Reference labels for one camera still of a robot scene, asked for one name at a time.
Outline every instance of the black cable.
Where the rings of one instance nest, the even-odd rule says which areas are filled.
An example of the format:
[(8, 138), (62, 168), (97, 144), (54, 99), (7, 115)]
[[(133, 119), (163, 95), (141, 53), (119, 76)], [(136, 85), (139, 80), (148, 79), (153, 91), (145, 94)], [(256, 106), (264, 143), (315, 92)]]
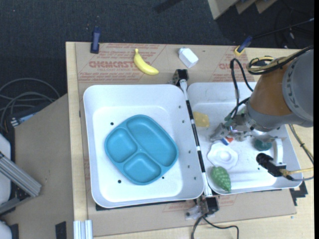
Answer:
[(300, 144), (300, 147), (304, 150), (304, 152), (306, 153), (307, 157), (310, 159), (311, 163), (314, 165), (314, 158), (311, 156), (309, 150), (305, 147), (305, 143), (303, 143), (303, 141), (298, 136), (294, 126), (292, 124), (289, 124), (289, 128), (290, 128), (291, 132), (293, 133), (293, 135), (294, 135), (295, 139), (297, 140), (297, 142)]
[(209, 222), (206, 218), (205, 218), (206, 214), (203, 215), (203, 216), (200, 216), (197, 221), (195, 222), (194, 226), (193, 226), (193, 229), (191, 231), (191, 239), (194, 239), (194, 234), (195, 234), (195, 230), (199, 224), (199, 222), (201, 221), (201, 219), (204, 219), (208, 224), (210, 224), (212, 227), (214, 228), (217, 228), (217, 229), (230, 229), (230, 228), (235, 228), (237, 230), (237, 239), (239, 239), (239, 228), (235, 225), (231, 225), (231, 226), (227, 226), (227, 227), (219, 227), (219, 226), (216, 226), (214, 225), (213, 223)]
[(259, 35), (253, 36), (253, 39), (257, 39), (257, 38), (260, 38), (260, 37), (263, 37), (263, 36), (266, 36), (266, 35), (269, 35), (269, 34), (277, 33), (277, 32), (280, 32), (280, 31), (283, 31), (283, 30), (286, 30), (286, 29), (290, 29), (290, 28), (293, 28), (295, 26), (299, 26), (299, 25), (302, 25), (302, 24), (306, 24), (306, 23), (309, 23), (309, 22), (312, 22), (312, 21), (314, 21), (314, 18), (310, 18), (308, 20), (305, 20), (305, 21), (300, 22), (300, 23), (296, 23), (294, 25), (285, 26), (285, 27), (280, 28), (280, 29), (275, 29), (275, 30), (270, 31), (268, 33), (263, 33), (263, 34), (259, 34)]
[(241, 73), (242, 73), (242, 75), (243, 75), (243, 78), (244, 78), (244, 81), (245, 81), (245, 83), (246, 83), (246, 86), (249, 88), (249, 90), (250, 90), (251, 92), (253, 92), (254, 90), (250, 87), (250, 85), (249, 85), (249, 83), (248, 83), (248, 81), (247, 81), (244, 68), (243, 68), (243, 66), (241, 65), (241, 63), (239, 62), (239, 60), (238, 60), (237, 58), (234, 58), (234, 59), (232, 59), (232, 60), (230, 61), (230, 68), (234, 68), (234, 62), (236, 62), (236, 63), (239, 65), (239, 68), (240, 68)]
[(234, 69), (234, 62), (236, 62), (239, 65), (239, 68), (241, 70), (241, 73), (243, 75), (244, 81), (246, 83), (246, 86), (249, 88), (250, 91), (253, 91), (253, 89), (250, 87), (247, 79), (246, 79), (246, 75), (244, 72), (244, 68), (242, 67), (241, 63), (238, 61), (238, 59), (234, 58), (230, 61), (230, 69), (231, 69), (231, 77), (233, 79), (233, 83), (234, 83), (234, 87), (235, 87), (235, 93), (236, 93), (236, 106), (234, 108), (234, 110), (231, 112), (232, 117), (231, 119), (234, 119), (235, 116), (237, 115), (238, 112), (238, 108), (239, 108), (239, 90), (238, 90), (238, 85), (237, 85), (237, 81), (236, 81), (236, 76), (235, 76), (235, 69)]
[[(300, 28), (300, 27), (298, 27), (298, 25), (294, 24), (294, 16), (296, 15), (296, 13), (298, 13), (299, 15), (302, 15), (302, 17), (307, 17), (309, 20), (304, 21), (305, 23), (307, 23), (307, 22), (312, 22), (312, 21), (314, 21), (314, 12), (313, 12), (312, 10), (302, 11), (302, 10), (300, 10), (300, 9), (296, 9), (296, 8), (294, 8), (294, 7), (289, 6), (284, 0), (280, 0), (280, 1), (284, 4), (284, 6), (285, 6), (284, 9), (289, 12), (289, 17), (290, 17), (290, 23), (289, 23), (289, 24), (290, 24), (290, 26), (291, 26), (291, 27), (289, 28), (289, 35), (290, 35), (291, 38), (292, 38), (292, 43), (295, 45), (295, 47), (296, 47), (297, 49), (299, 49), (299, 45), (296, 43), (296, 38), (295, 38), (296, 32), (300, 32), (300, 33), (306, 34), (306, 35), (308, 35), (309, 37), (313, 37), (313, 36), (314, 36), (314, 32), (313, 32), (313, 31), (306, 30), (306, 29), (303, 29), (303, 28)], [(282, 43), (283, 43), (283, 42), (288, 42), (288, 39), (285, 37), (284, 33), (281, 32), (281, 34), (282, 34), (282, 39), (283, 39)], [(276, 35), (275, 35), (275, 40), (276, 40), (276, 43), (277, 43), (278, 47), (282, 48), (283, 45), (279, 45), (279, 44), (278, 44)]]
[[(278, 25), (278, 22), (279, 22), (280, 15), (281, 15), (281, 13), (282, 13), (283, 11), (285, 11), (285, 10), (286, 10), (286, 9), (283, 8), (283, 9), (281, 9), (281, 10), (277, 13), (277, 15), (276, 15), (276, 17), (275, 17), (274, 30), (277, 29), (277, 25)], [(283, 35), (282, 32), (275, 32), (275, 33), (274, 33), (274, 38), (275, 38), (275, 42), (276, 42), (277, 47), (278, 47), (278, 48), (282, 48), (282, 47), (283, 47), (283, 41), (279, 44), (279, 41), (278, 41), (279, 37), (278, 37), (278, 35), (282, 35), (282, 39), (285, 39), (285, 36)]]
[[(246, 104), (248, 102), (249, 98), (245, 98), (243, 101), (241, 101), (239, 104), (238, 104), (238, 107), (239, 108), (241, 105), (243, 104)], [(234, 111), (236, 110), (236, 107), (229, 113), (229, 114), (233, 114)]]
[(1, 118), (0, 118), (0, 131), (5, 131), (5, 128), (3, 126), (3, 121), (4, 121), (4, 116), (5, 116), (5, 113), (7, 111), (7, 109), (9, 109), (9, 107), (12, 105), (12, 103), (14, 103), (17, 99), (21, 98), (21, 97), (24, 97), (24, 96), (41, 96), (43, 98), (46, 98), (49, 100), (50, 103), (52, 103), (52, 99), (45, 96), (45, 95), (42, 95), (42, 94), (39, 94), (37, 92), (26, 92), (26, 93), (23, 93), (23, 94), (20, 94), (19, 96), (11, 99), (11, 101), (7, 104), (7, 106), (4, 108), (4, 111), (2, 112), (2, 115), (1, 115)]
[(219, 226), (216, 226), (214, 225), (213, 223), (209, 222), (205, 217), (203, 217), (203, 219), (208, 223), (210, 224), (211, 226), (213, 226), (214, 228), (217, 228), (217, 229), (230, 229), (230, 228), (235, 228), (237, 230), (237, 239), (239, 239), (239, 228), (235, 225), (231, 225), (231, 226), (228, 226), (228, 227), (219, 227)]
[(309, 177), (309, 178), (303, 178), (303, 179), (295, 179), (294, 177), (292, 177), (291, 175), (287, 175), (286, 178), (290, 181), (309, 181), (312, 180), (314, 177)]
[(191, 239), (194, 239), (194, 233), (195, 233), (195, 229), (197, 228), (197, 225), (200, 223), (201, 219), (204, 218), (205, 215), (199, 217), (197, 219), (197, 221), (195, 222), (194, 226), (193, 226), (193, 229), (191, 230), (191, 234), (190, 234), (190, 238)]
[[(1, 93), (1, 91), (2, 91), (5, 87), (11, 85), (12, 83), (19, 82), (19, 81), (37, 81), (37, 82), (40, 82), (40, 83), (42, 83), (42, 84), (44, 84), (44, 85), (47, 85), (50, 89), (52, 89), (52, 90), (54, 91), (54, 93), (57, 95), (58, 98), (60, 97), (59, 93), (57, 92), (57, 90), (56, 90), (54, 87), (52, 87), (52, 86), (51, 86), (50, 84), (48, 84), (47, 82), (45, 82), (45, 81), (43, 81), (43, 80), (36, 79), (36, 78), (20, 78), (20, 79), (15, 79), (15, 80), (13, 80), (13, 81), (10, 81), (10, 82), (4, 84), (4, 85), (0, 88), (0, 93)], [(11, 98), (11, 97), (7, 97), (7, 96), (4, 96), (4, 95), (0, 95), (0, 97), (3, 98), (3, 99), (7, 99), (7, 100), (12, 100), (12, 99), (13, 99), (13, 98)]]
[[(309, 50), (312, 50), (313, 48), (314, 48), (314, 46), (311, 45), (311, 46), (309, 46), (309, 47), (307, 47), (307, 48), (305, 48), (305, 49), (302, 49), (302, 50), (299, 51), (299, 52), (296, 52), (296, 53), (295, 53), (293, 56), (291, 56), (289, 59), (287, 59), (287, 60), (285, 60), (285, 61), (283, 61), (283, 62), (281, 62), (281, 63), (279, 63), (279, 62), (277, 61), (277, 64), (276, 64), (276, 65), (274, 65), (274, 66), (268, 68), (266, 71), (252, 72), (252, 71), (248, 70), (248, 72), (249, 72), (250, 74), (252, 74), (252, 75), (262, 75), (262, 74), (267, 74), (267, 73), (273, 72), (273, 71), (275, 71), (275, 70), (277, 70), (277, 69), (282, 68), (284, 65), (286, 65), (286, 64), (289, 63), (290, 61), (294, 60), (295, 58), (299, 57), (300, 55), (304, 54), (305, 52), (307, 52), (307, 51), (309, 51)], [(248, 64), (248, 67), (249, 67), (249, 68), (251, 68), (252, 66), (254, 66), (255, 63), (259, 62), (259, 60), (258, 60), (258, 61), (256, 61), (255, 63), (252, 63), (253, 60), (251, 60), (251, 61), (249, 62), (249, 64)]]

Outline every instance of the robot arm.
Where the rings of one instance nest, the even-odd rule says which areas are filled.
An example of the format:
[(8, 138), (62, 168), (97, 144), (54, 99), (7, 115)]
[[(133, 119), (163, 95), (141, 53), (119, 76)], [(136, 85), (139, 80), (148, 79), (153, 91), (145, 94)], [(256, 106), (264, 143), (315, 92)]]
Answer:
[(254, 136), (267, 142), (271, 141), (267, 132), (284, 124), (313, 126), (314, 50), (308, 48), (299, 53), (293, 59), (289, 57), (289, 63), (282, 63), (282, 66), (278, 64), (284, 59), (279, 59), (270, 64), (275, 65), (273, 67), (268, 65), (266, 70), (252, 71), (252, 74), (261, 74), (261, 77), (244, 113), (225, 124), (221, 123), (211, 141), (231, 133), (238, 140)]

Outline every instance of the dark gray carpet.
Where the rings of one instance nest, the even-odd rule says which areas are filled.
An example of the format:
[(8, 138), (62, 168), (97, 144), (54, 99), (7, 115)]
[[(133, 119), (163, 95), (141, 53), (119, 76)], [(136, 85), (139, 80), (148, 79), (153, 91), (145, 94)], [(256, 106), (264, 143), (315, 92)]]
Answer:
[[(183, 0), (158, 13), (167, 0), (0, 0), (0, 87), (21, 78), (47, 81), (66, 93), (65, 42), (91, 41), (95, 25), (100, 42), (239, 45), (247, 35), (258, 35), (314, 16), (314, 0), (279, 0), (259, 14), (253, 5), (239, 15), (231, 7), (218, 20), (207, 0)], [(303, 48), (313, 44), (314, 23), (272, 34), (251, 47)], [(20, 83), (1, 94), (17, 96), (42, 85)], [(0, 108), (6, 100), (0, 98)]]

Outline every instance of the toy sink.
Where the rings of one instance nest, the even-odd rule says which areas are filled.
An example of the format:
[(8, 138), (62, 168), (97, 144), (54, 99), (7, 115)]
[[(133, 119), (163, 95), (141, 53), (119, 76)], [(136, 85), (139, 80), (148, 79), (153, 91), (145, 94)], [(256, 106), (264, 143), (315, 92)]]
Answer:
[[(244, 83), (238, 83), (238, 87), (241, 99), (251, 95)], [(215, 194), (228, 194), (211, 180), (213, 165), (207, 154), (212, 144), (209, 136), (235, 106), (232, 89), (232, 83), (194, 83), (188, 88), (193, 112), (208, 115), (210, 122), (209, 127), (197, 127), (205, 178), (185, 96), (179, 87), (170, 84), (89, 87), (83, 100), (94, 201), (104, 208), (117, 208), (196, 199), (203, 194), (205, 184)], [(286, 128), (282, 126), (275, 134), (283, 139), (283, 162), (287, 168), (300, 169)], [(236, 165), (228, 170), (231, 194), (300, 184), (273, 177), (259, 166), (256, 162), (259, 152), (254, 149), (252, 139), (233, 141), (230, 146), (238, 153)], [(265, 153), (274, 156), (273, 149)]]

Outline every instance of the small white object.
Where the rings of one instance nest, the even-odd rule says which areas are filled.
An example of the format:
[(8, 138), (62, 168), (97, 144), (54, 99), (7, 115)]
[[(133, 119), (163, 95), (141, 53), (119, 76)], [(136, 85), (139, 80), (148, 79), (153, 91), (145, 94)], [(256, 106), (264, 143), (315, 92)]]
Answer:
[(0, 221), (0, 236), (1, 239), (12, 239), (11, 229), (3, 222)]
[(229, 170), (236, 165), (238, 154), (230, 147), (218, 142), (211, 146), (207, 158), (214, 166), (221, 166), (226, 170)]
[(198, 62), (198, 57), (189, 48), (182, 47), (178, 51), (179, 59), (185, 66), (191, 68)]

